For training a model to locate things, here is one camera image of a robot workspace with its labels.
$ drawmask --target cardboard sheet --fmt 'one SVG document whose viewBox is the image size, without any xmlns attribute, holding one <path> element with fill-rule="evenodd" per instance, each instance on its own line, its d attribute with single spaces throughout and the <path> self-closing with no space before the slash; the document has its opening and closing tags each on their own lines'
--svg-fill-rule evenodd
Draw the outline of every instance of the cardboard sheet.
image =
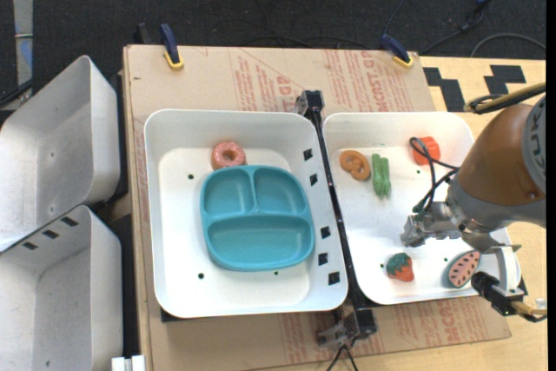
<svg viewBox="0 0 556 371">
<path fill-rule="evenodd" d="M 325 112 L 434 110 L 420 59 L 407 70 L 384 51 L 180 47 L 173 71 L 161 46 L 124 49 L 124 88 L 134 207 L 138 310 L 149 369 L 240 371 L 329 361 L 317 345 L 329 313 L 162 321 L 153 285 L 143 125 L 159 109 L 291 111 L 304 89 L 319 89 Z M 380 307 L 379 332 L 358 341 L 355 356 L 478 342 L 510 336 L 487 301 L 467 297 Z"/>
</svg>

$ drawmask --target white tray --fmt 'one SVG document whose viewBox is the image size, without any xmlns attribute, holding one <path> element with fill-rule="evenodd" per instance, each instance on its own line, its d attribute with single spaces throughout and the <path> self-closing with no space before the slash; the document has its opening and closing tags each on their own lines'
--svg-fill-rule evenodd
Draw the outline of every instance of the white tray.
<svg viewBox="0 0 556 371">
<path fill-rule="evenodd" d="M 144 132 L 155 292 L 165 311 L 192 318 L 321 311 L 344 302 L 348 283 L 340 237 L 310 121 L 293 113 L 160 110 Z M 266 272 L 232 271 L 211 261 L 200 190 L 213 171 L 211 149 L 222 141 L 239 143 L 248 164 L 285 169 L 301 182 L 315 229 L 315 248 L 306 261 Z M 312 156 L 305 160 L 307 150 Z M 323 228 L 330 233 L 324 238 Z M 319 254 L 328 261 L 319 265 Z"/>
<path fill-rule="evenodd" d="M 106 371 L 122 354 L 116 236 L 80 206 L 0 255 L 2 371 Z"/>
<path fill-rule="evenodd" d="M 461 239 L 429 239 L 418 248 L 405 248 L 400 240 L 412 207 L 431 187 L 430 169 L 415 163 L 409 138 L 432 136 L 440 145 L 441 160 L 459 166 L 473 145 L 465 121 L 447 112 L 340 113 L 326 119 L 323 133 L 357 282 L 367 298 L 388 305 L 477 295 L 470 283 L 464 288 L 442 283 L 450 262 L 472 250 Z M 369 161 L 373 153 L 388 158 L 392 183 L 388 198 L 374 193 L 372 179 L 358 182 L 341 168 L 339 158 L 345 149 L 358 150 Z M 447 169 L 437 166 L 435 171 L 439 179 Z M 444 200 L 446 193 L 445 184 L 437 189 L 435 201 Z M 511 244 L 505 229 L 494 232 L 493 238 Z M 387 277 L 386 262 L 398 252 L 412 257 L 414 281 Z M 500 277 L 495 255 L 483 255 L 478 270 Z"/>
<path fill-rule="evenodd" d="M 120 177 L 116 93 L 79 57 L 0 131 L 0 252 L 80 204 L 109 199 Z"/>
</svg>

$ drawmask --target watermelon slice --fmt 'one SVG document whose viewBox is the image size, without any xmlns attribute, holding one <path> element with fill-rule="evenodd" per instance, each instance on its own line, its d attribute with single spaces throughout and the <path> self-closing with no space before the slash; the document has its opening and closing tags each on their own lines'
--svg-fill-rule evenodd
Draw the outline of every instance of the watermelon slice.
<svg viewBox="0 0 556 371">
<path fill-rule="evenodd" d="M 478 250 L 471 250 L 457 256 L 446 272 L 450 286 L 453 288 L 464 287 L 475 273 L 479 260 L 480 252 Z"/>
<path fill-rule="evenodd" d="M 392 255 L 386 263 L 386 272 L 390 278 L 412 282 L 415 278 L 411 257 L 400 252 Z"/>
</svg>

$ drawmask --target teal plate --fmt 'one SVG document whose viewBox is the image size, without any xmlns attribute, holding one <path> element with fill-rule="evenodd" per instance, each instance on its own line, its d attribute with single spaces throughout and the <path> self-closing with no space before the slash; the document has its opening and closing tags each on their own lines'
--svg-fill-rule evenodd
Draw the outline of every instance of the teal plate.
<svg viewBox="0 0 556 371">
<path fill-rule="evenodd" d="M 218 169 L 202 185 L 201 217 L 207 249 L 223 268 L 289 268 L 314 249 L 314 225 L 303 187 L 284 169 Z"/>
</svg>

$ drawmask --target pink donut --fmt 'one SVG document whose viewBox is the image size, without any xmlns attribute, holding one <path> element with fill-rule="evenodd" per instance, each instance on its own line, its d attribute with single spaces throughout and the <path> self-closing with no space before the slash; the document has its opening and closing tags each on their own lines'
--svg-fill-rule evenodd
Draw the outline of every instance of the pink donut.
<svg viewBox="0 0 556 371">
<path fill-rule="evenodd" d="M 210 155 L 210 165 L 214 170 L 224 167 L 241 166 L 245 163 L 245 152 L 241 146 L 231 141 L 216 144 Z"/>
</svg>

